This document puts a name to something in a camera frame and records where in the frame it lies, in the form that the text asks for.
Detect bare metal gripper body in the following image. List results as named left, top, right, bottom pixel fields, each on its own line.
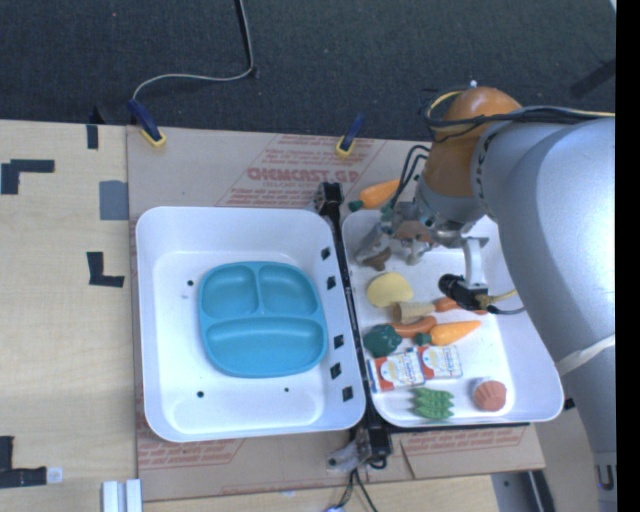
left=387, top=201, right=489, bottom=252

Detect brown biscuit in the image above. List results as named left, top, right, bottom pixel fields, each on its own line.
left=360, top=247, right=393, bottom=273

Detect pale yellow rounded toy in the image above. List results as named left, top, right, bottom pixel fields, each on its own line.
left=365, top=271, right=415, bottom=309

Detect orange carrot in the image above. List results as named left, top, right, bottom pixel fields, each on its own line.
left=413, top=319, right=483, bottom=348
left=347, top=179, right=402, bottom=213
left=433, top=296, right=489, bottom=317

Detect beige ice cream cone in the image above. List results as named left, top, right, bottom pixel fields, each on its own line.
left=390, top=300, right=437, bottom=324

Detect thin black rod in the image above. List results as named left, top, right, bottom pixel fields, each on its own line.
left=328, top=208, right=375, bottom=432

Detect orange sausage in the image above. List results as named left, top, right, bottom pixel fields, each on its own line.
left=390, top=315, right=438, bottom=339

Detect green broccoli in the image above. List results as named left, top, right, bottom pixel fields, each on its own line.
left=362, top=323, right=404, bottom=359

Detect white and orange carton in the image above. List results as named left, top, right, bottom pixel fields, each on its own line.
left=417, top=344, right=464, bottom=381
left=366, top=350, right=427, bottom=394

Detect white plastic tray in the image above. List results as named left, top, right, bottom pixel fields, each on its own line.
left=134, top=205, right=368, bottom=444
left=341, top=206, right=566, bottom=429

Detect blue divided plate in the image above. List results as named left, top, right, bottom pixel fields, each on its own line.
left=197, top=260, right=330, bottom=379

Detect green pea pods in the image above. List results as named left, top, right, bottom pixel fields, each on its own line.
left=409, top=386, right=457, bottom=421

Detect orange cupcake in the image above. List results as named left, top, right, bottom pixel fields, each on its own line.
left=470, top=377, right=508, bottom=413

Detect brown cardboard board red print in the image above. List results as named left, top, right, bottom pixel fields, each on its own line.
left=125, top=124, right=547, bottom=502

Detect black cylinder on white bracket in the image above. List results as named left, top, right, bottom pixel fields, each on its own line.
left=438, top=236, right=491, bottom=312

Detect black block with wires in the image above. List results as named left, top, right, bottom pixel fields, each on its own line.
left=326, top=423, right=394, bottom=474
left=313, top=181, right=346, bottom=217

